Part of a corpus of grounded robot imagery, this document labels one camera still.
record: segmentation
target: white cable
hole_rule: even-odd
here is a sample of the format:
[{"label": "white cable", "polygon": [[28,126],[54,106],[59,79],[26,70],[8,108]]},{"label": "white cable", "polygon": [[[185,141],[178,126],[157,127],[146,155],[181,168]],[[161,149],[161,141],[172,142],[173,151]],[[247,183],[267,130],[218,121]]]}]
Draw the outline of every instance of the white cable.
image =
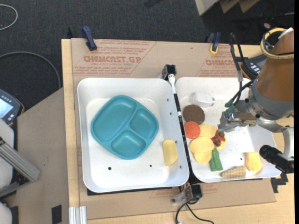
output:
[{"label": "white cable", "polygon": [[15,24],[15,22],[18,20],[18,12],[17,12],[17,10],[16,10],[14,7],[12,7],[12,6],[10,6],[10,5],[0,4],[0,7],[9,7],[9,8],[11,8],[12,10],[14,10],[14,12],[15,12],[15,19],[14,19],[14,21],[13,21],[10,25],[8,25],[8,26],[6,26],[6,27],[4,27],[4,28],[0,28],[0,31],[1,31],[1,30],[4,30],[4,29],[9,28],[9,27],[11,27],[12,25]]}]

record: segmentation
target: toy cucumber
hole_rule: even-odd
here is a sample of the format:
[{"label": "toy cucumber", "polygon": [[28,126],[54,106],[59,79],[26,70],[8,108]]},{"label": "toy cucumber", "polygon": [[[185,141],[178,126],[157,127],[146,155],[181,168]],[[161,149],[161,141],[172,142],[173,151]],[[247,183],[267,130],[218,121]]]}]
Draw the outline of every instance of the toy cucumber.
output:
[{"label": "toy cucumber", "polygon": [[219,158],[219,152],[218,152],[217,148],[214,148],[212,150],[212,158],[210,160],[210,168],[211,168],[212,172],[223,170],[223,167],[222,167],[222,164],[221,164],[221,161]]}]

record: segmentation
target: electronic device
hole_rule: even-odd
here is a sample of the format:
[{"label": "electronic device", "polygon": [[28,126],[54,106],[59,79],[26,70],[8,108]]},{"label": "electronic device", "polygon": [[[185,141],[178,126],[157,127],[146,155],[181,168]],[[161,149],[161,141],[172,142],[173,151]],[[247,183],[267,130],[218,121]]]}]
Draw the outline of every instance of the electronic device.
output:
[{"label": "electronic device", "polygon": [[12,95],[0,89],[0,118],[12,125],[22,112],[23,105]]},{"label": "electronic device", "polygon": [[[266,40],[273,33],[281,33],[270,51]],[[263,35],[261,50],[267,56],[258,76],[240,85],[239,91],[226,103],[222,112],[219,131],[233,132],[237,126],[259,125],[273,133],[282,133],[285,147],[283,153],[264,145],[260,155],[284,173],[294,172],[294,127],[283,127],[280,118],[294,113],[294,29],[274,28]],[[241,92],[249,88],[248,97],[240,100]]]}]

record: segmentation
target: blue clamp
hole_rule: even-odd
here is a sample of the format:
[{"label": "blue clamp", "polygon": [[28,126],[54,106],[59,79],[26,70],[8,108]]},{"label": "blue clamp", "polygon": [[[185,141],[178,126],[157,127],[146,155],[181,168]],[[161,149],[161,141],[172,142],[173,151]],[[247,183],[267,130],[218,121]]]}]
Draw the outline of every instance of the blue clamp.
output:
[{"label": "blue clamp", "polygon": [[205,42],[212,43],[211,47],[210,47],[210,53],[212,55],[216,55],[217,52],[218,52],[218,44],[219,44],[219,41],[220,41],[220,36],[221,36],[220,32],[216,32],[216,34],[211,32],[205,38]]},{"label": "blue clamp", "polygon": [[82,28],[82,35],[83,35],[83,38],[87,39],[86,45],[90,51],[96,50],[98,48],[93,41],[92,31],[90,30],[89,27],[84,26]]}]

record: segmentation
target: black floor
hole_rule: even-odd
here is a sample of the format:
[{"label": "black floor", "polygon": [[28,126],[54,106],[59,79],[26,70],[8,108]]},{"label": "black floor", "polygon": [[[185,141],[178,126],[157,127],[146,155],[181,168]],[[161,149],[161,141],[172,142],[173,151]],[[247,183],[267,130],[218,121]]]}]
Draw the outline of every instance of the black floor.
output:
[{"label": "black floor", "polygon": [[[294,12],[294,0],[260,0],[243,13],[236,5],[226,14],[216,3],[199,16],[195,0],[0,0],[18,14],[0,6],[0,89],[18,98],[26,110],[59,86],[54,69],[33,52],[48,59],[62,79],[61,39],[71,27],[75,37],[88,26],[94,38],[204,42],[210,32],[221,33],[227,43],[231,32],[241,44],[258,44],[264,30],[263,17]],[[294,15],[276,17],[272,26],[293,27]]]}]

